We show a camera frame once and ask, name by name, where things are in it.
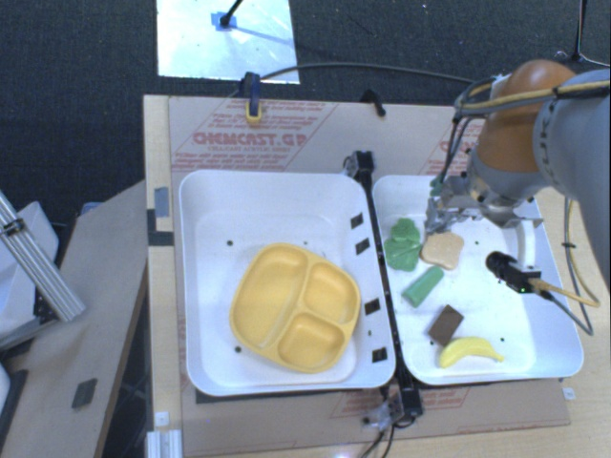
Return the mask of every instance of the yellow plate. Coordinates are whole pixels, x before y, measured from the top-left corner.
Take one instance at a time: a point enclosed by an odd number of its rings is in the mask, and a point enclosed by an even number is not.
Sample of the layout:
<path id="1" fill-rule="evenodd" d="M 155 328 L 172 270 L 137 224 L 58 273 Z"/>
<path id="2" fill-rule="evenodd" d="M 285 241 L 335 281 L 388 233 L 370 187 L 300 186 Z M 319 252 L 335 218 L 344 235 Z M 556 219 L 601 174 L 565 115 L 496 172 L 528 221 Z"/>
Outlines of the yellow plate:
<path id="1" fill-rule="evenodd" d="M 231 304 L 236 338 L 269 360 L 306 373 L 340 359 L 361 308 L 359 287 L 333 263 L 292 244 L 251 261 Z"/>

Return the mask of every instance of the black floor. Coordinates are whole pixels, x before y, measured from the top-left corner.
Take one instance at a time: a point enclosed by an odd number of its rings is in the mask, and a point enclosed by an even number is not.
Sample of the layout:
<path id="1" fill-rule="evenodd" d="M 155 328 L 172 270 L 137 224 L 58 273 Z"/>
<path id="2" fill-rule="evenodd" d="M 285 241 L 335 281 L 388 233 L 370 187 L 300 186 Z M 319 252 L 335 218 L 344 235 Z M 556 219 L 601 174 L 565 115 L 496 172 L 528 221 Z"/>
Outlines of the black floor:
<path id="1" fill-rule="evenodd" d="M 610 1 L 589 0 L 583 34 L 583 53 L 604 62 Z M 299 63 L 358 61 L 473 79 L 572 54 L 579 19 L 579 0 L 289 2 Z M 156 12 L 156 0 L 0 0 L 0 189 L 16 208 L 39 200 L 51 221 L 68 222 L 85 202 L 143 179 L 144 94 L 235 90 L 235 82 L 158 77 Z M 312 70 L 301 80 L 265 85 L 263 96 L 357 101 L 373 88 L 386 102 L 450 104 L 464 88 L 363 70 Z M 108 456 L 120 456 L 129 439 L 140 443 L 144 328 L 138 334 L 119 396 L 129 399 L 117 412 L 134 428 L 111 429 Z"/>

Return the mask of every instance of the yellow banana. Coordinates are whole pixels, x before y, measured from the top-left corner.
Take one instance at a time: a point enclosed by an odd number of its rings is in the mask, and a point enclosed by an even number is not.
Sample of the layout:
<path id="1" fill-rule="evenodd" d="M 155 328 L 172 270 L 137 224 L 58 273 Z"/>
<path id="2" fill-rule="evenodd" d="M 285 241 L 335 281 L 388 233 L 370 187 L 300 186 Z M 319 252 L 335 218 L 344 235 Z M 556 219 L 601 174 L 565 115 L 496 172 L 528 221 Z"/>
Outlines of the yellow banana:
<path id="1" fill-rule="evenodd" d="M 484 338 L 458 338 L 452 340 L 443 348 L 439 355 L 439 366 L 447 368 L 455 364 L 461 358 L 470 355 L 487 356 L 498 362 L 502 362 L 505 359 L 502 355 L 498 354 L 488 340 Z"/>

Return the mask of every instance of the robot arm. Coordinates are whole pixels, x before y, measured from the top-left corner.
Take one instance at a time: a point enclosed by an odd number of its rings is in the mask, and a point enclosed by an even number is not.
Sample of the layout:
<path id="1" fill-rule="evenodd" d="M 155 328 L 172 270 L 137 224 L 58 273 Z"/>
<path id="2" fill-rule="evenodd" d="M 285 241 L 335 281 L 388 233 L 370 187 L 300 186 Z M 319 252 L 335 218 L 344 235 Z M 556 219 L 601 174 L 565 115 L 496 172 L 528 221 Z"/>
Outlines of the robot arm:
<path id="1" fill-rule="evenodd" d="M 579 86 L 593 82 L 599 86 L 590 92 Z M 467 171 L 445 178 L 439 196 L 430 198 L 426 229 L 442 232 L 454 222 L 481 218 L 499 227 L 516 226 L 522 219 L 514 209 L 552 185 L 579 202 L 608 287 L 609 71 L 574 76 L 558 63 L 531 61 L 497 80 L 492 98 L 502 104 L 503 97 L 559 86 L 579 92 L 556 94 L 542 105 L 540 99 L 524 100 L 525 105 L 486 115 Z"/>

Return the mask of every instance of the blue tape piece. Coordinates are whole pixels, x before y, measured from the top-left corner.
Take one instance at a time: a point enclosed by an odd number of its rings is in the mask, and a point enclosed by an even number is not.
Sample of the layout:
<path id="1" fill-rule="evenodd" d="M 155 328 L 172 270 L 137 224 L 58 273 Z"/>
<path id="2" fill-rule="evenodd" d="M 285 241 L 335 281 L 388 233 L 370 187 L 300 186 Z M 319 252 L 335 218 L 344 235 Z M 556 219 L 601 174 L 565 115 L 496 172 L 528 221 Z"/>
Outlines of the blue tape piece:
<path id="1" fill-rule="evenodd" d="M 223 11 L 217 11 L 210 14 L 210 21 L 212 25 L 215 27 L 217 31 L 231 31 L 231 29 L 236 29 L 238 27 L 238 20 L 235 15 L 232 15 L 229 19 L 229 25 L 227 27 L 223 27 L 221 25 L 221 17 L 225 15 Z"/>

